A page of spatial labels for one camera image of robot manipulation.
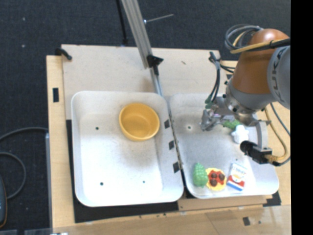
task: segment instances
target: black bracket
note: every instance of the black bracket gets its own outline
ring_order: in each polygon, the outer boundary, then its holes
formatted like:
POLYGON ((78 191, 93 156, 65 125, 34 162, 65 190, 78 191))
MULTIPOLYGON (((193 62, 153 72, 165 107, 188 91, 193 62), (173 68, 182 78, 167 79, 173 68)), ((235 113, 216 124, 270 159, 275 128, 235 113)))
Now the black bracket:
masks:
POLYGON ((72 60, 72 56, 70 56, 67 51, 62 48, 56 48, 54 53, 56 56, 61 56, 63 54, 68 60, 72 60))
POLYGON ((155 57, 153 55, 147 56, 147 61, 148 61, 149 67, 153 68, 153 71, 154 71, 155 75, 157 75, 157 76, 159 75, 157 67, 160 63, 162 63, 163 60, 164 60, 163 58, 155 57))

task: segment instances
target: green toy vegetable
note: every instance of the green toy vegetable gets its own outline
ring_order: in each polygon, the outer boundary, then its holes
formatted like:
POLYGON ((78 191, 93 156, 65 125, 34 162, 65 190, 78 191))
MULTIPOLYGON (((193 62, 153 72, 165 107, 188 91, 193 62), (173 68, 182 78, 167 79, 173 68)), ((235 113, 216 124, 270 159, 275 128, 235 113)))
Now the green toy vegetable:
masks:
POLYGON ((200 163, 196 163, 193 172, 193 182, 195 186, 204 187, 208 182, 208 176, 206 174, 205 168, 200 163))

